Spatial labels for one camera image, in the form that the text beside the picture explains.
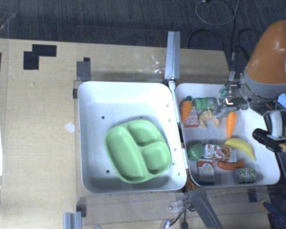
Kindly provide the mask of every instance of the soda can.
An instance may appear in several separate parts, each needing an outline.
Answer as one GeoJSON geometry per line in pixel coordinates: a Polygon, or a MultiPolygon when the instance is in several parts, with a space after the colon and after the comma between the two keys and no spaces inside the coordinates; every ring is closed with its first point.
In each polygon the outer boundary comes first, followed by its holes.
{"type": "Polygon", "coordinates": [[[253,168],[234,169],[233,179],[236,183],[253,183],[256,181],[256,171],[253,168]]]}

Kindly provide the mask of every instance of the wooden table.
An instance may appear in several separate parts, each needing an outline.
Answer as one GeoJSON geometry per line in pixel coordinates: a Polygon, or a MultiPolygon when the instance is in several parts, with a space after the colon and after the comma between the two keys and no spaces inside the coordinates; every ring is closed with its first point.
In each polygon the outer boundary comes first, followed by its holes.
{"type": "MultiPolygon", "coordinates": [[[[165,66],[165,48],[0,39],[0,125],[3,174],[0,178],[0,229],[61,229],[64,212],[75,212],[77,166],[73,83],[76,62],[91,59],[92,78],[115,80],[154,74],[165,66]],[[33,44],[56,45],[56,57],[39,57],[39,70],[23,69],[23,52],[33,44]]],[[[181,79],[224,83],[225,55],[219,51],[181,49],[181,79]]],[[[217,191],[209,200],[225,228],[270,228],[267,215],[245,192],[217,191]]],[[[259,199],[267,197],[258,190],[259,199]]],[[[166,192],[90,195],[92,216],[83,228],[158,229],[168,213],[166,192]]],[[[196,212],[189,228],[204,228],[196,212]]],[[[179,228],[176,223],[172,228],[179,228]]]]}

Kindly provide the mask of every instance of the banana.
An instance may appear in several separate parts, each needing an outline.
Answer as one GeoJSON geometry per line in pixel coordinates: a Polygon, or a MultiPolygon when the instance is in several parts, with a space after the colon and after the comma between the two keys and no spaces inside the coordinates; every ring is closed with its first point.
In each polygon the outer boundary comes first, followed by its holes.
{"type": "Polygon", "coordinates": [[[250,146],[250,144],[248,144],[247,142],[245,142],[242,139],[230,138],[225,142],[224,146],[239,148],[239,149],[243,150],[246,154],[249,154],[252,159],[254,159],[254,160],[256,159],[256,157],[253,154],[253,149],[250,146]]]}

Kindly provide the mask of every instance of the orange carrot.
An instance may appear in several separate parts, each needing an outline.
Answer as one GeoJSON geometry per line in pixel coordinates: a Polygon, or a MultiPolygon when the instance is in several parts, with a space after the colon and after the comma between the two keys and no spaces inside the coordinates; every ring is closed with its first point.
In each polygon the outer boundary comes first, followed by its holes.
{"type": "Polygon", "coordinates": [[[218,168],[224,170],[234,170],[235,168],[241,168],[245,165],[243,160],[238,160],[237,162],[225,162],[225,161],[218,161],[217,166],[218,168]]]}
{"type": "Polygon", "coordinates": [[[192,110],[192,107],[193,107],[192,97],[187,96],[185,101],[182,103],[180,109],[181,123],[183,123],[186,120],[186,118],[188,117],[188,115],[192,110]]]}
{"type": "Polygon", "coordinates": [[[237,119],[237,113],[231,111],[227,116],[226,130],[228,138],[231,138],[237,119]]]}

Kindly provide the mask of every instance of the green vegetable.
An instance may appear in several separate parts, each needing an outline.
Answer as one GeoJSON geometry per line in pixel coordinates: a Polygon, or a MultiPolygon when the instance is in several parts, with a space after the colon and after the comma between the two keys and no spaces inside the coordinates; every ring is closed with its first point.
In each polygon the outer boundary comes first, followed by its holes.
{"type": "Polygon", "coordinates": [[[197,143],[187,147],[186,152],[189,160],[197,161],[204,154],[204,146],[201,143],[197,143]]]}

